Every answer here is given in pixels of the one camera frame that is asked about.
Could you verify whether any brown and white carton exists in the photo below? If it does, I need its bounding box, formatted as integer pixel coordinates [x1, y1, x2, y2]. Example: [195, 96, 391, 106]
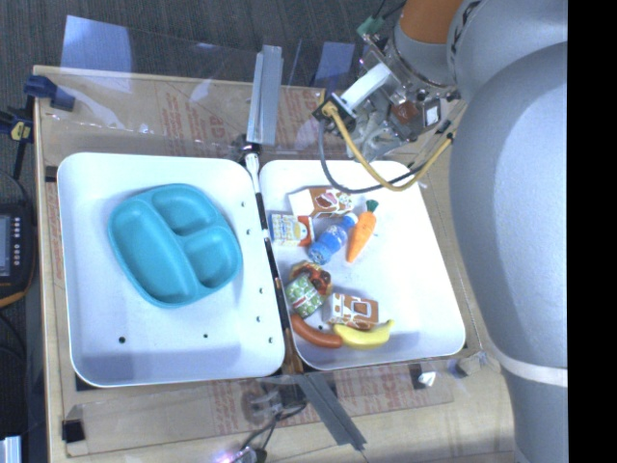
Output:
[321, 292, 380, 332]
[287, 186, 355, 220]

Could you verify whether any yellow and blue carton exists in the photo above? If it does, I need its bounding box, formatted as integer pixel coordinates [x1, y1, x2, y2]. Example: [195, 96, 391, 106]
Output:
[267, 211, 317, 249]

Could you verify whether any brown cardboard board red print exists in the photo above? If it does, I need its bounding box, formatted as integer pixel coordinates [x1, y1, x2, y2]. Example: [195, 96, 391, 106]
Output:
[40, 82, 486, 457]

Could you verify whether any blue plastic bottle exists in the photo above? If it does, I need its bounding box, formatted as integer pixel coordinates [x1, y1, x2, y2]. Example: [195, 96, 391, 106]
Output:
[308, 212, 361, 265]

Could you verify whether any yellow banana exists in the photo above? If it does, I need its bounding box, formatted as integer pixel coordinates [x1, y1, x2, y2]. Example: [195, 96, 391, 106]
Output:
[332, 319, 396, 351]

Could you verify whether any white plastic tray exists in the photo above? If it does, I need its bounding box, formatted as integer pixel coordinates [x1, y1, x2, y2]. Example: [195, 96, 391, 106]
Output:
[56, 150, 286, 389]
[258, 159, 468, 371]

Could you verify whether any red sausage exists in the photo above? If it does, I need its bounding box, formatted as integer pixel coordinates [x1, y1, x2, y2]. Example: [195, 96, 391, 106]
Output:
[289, 313, 343, 349]

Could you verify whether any green and white can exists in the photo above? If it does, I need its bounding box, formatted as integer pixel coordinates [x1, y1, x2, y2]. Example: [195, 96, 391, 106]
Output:
[284, 277, 325, 318]

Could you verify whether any thin black and white rod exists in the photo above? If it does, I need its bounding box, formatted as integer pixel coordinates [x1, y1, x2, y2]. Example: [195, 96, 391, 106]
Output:
[244, 151, 304, 375]

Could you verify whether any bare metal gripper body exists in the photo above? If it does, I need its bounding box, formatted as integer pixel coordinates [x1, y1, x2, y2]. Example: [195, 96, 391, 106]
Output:
[360, 32, 462, 144]

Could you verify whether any orange carrot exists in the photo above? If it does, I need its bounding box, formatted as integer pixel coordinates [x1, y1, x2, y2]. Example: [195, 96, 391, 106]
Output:
[345, 199, 380, 264]

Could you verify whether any blue divided plate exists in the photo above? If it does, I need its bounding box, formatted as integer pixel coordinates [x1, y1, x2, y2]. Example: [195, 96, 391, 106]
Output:
[106, 183, 244, 310]

